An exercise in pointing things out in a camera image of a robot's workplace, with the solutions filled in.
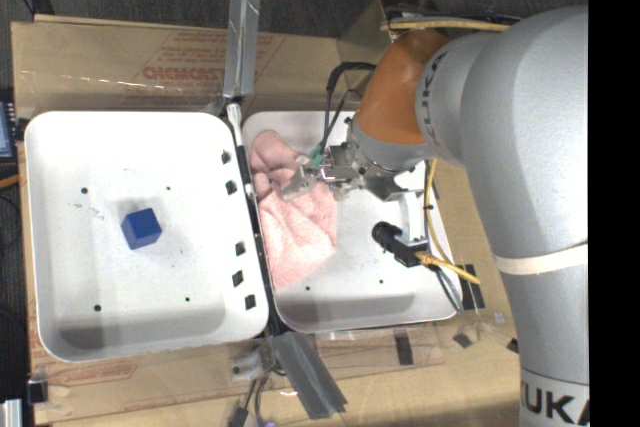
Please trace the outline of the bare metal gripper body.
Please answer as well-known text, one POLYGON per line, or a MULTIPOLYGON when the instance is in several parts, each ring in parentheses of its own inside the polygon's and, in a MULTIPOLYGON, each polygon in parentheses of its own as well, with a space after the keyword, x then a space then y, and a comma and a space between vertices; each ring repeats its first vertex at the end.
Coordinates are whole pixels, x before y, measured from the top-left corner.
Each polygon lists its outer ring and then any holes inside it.
POLYGON ((355 143, 329 146, 320 167, 320 178, 329 186, 336 200, 351 192, 367 191, 387 202, 398 200, 406 189, 399 186, 398 172, 370 160, 355 143))

